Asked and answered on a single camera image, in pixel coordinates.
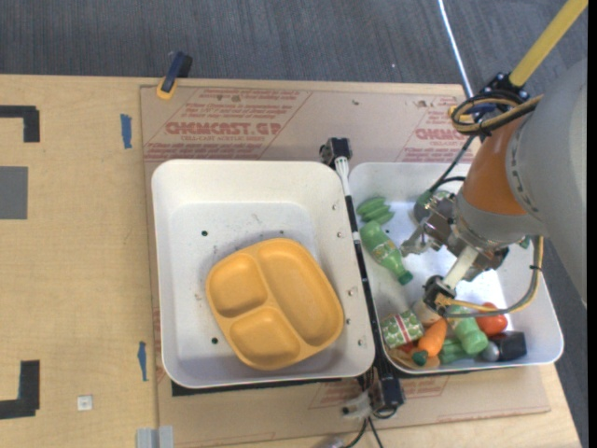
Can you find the white plastic tray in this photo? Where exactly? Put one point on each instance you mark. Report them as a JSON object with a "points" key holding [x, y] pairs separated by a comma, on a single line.
{"points": [[261, 194], [527, 334]]}

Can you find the green ribbed toy vegetable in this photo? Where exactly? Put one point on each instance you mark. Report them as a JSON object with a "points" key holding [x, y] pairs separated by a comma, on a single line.
{"points": [[374, 210]]}

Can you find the orange carrot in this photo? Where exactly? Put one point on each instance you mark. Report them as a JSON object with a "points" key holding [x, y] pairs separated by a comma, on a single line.
{"points": [[434, 336]]}

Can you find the silver grey ball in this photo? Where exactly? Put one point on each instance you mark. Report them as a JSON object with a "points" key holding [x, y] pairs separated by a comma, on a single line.
{"points": [[490, 353]]}

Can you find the red green white can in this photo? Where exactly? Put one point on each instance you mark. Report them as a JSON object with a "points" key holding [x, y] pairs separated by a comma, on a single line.
{"points": [[401, 328]]}

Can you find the black cube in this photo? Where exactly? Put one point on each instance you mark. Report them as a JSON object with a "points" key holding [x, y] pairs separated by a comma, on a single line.
{"points": [[510, 345]]}

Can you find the light green toy bottle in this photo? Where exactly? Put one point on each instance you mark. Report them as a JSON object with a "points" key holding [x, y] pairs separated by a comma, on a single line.
{"points": [[471, 334]]}

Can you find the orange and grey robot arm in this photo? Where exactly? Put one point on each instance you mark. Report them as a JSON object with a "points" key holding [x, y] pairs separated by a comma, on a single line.
{"points": [[545, 166]]}

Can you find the brown cardboard board red print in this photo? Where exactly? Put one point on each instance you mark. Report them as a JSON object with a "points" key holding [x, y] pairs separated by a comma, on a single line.
{"points": [[289, 124]]}

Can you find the dark green toy bottle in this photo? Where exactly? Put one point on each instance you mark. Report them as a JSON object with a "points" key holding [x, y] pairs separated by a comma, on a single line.
{"points": [[382, 247]]}

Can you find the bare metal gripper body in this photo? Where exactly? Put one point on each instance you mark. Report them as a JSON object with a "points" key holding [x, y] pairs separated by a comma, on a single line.
{"points": [[443, 224]]}

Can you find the green toy stalk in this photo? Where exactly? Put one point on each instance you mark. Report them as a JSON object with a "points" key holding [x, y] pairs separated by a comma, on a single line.
{"points": [[451, 350]]}

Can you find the orange red toy tomato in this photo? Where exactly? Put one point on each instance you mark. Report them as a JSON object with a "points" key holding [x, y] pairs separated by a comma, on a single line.
{"points": [[493, 324]]}

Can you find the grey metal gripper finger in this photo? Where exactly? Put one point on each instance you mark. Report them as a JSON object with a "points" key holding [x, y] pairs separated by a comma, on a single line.
{"points": [[422, 213], [412, 247]]}

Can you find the orange divided plate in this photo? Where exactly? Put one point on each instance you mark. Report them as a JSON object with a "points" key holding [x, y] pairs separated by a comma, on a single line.
{"points": [[275, 301]]}

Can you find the white toy cup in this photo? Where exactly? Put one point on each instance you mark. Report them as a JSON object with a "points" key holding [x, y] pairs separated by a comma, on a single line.
{"points": [[425, 313]]}

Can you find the tan pizza slice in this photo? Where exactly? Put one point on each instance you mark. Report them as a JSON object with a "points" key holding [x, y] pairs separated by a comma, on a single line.
{"points": [[403, 358]]}

